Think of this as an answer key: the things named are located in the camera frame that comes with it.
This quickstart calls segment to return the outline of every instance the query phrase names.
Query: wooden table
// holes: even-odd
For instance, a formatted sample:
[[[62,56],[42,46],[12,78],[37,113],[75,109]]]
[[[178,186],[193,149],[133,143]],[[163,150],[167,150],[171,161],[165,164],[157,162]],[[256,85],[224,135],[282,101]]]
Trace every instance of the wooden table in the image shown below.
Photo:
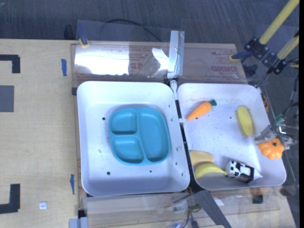
[[[0,85],[14,86],[14,112],[0,112],[0,204],[9,203],[10,185],[20,184],[20,209],[0,214],[0,227],[66,228],[70,218],[77,218],[75,96],[71,94],[74,43],[0,40],[0,54],[19,55],[21,68],[13,74],[11,62],[0,61]],[[61,59],[66,60],[67,76],[63,76]],[[295,227],[286,198],[277,191],[272,195],[279,209],[226,215],[227,220],[232,227]],[[40,209],[40,202],[47,202],[47,209]],[[200,227],[214,226],[208,217],[197,221]]]

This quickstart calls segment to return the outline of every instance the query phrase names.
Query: toy banana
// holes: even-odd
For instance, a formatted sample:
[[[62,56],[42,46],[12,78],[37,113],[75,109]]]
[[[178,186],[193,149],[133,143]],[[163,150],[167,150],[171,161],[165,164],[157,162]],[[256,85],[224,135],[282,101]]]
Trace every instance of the toy banana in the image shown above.
[[[244,131],[244,134],[250,136],[253,134],[253,125],[248,110],[240,106],[237,110],[238,119]]]
[[[213,162],[213,155],[204,151],[192,150],[190,151],[191,163],[194,167],[206,162]]]
[[[201,178],[203,175],[207,173],[223,173],[224,175],[227,174],[227,171],[223,171],[218,165],[215,163],[204,163],[199,165],[195,171],[194,176],[196,179]]]

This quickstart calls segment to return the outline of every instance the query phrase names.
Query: carrot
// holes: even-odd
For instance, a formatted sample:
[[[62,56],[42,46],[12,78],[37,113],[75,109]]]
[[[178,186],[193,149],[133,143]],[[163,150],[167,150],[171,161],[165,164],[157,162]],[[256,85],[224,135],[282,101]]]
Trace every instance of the carrot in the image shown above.
[[[195,108],[193,112],[190,113],[190,115],[187,117],[187,120],[191,120],[193,118],[206,114],[211,110],[211,107],[213,105],[217,105],[215,100],[212,100],[211,102],[208,101],[203,102],[197,108]]]

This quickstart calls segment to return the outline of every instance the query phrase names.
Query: black square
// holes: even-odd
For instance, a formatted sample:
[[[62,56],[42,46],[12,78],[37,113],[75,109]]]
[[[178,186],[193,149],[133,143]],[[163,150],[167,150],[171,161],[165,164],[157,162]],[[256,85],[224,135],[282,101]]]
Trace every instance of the black square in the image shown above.
[[[0,112],[14,112],[13,85],[0,85]]]

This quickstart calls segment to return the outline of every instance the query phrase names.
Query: blue plate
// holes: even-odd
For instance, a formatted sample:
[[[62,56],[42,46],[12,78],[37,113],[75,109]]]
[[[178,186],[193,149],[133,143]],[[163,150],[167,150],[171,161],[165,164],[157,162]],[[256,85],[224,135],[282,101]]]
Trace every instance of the blue plate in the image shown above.
[[[127,165],[151,165],[170,154],[170,137],[163,115],[152,108],[130,107],[109,119],[110,143],[115,158]]]

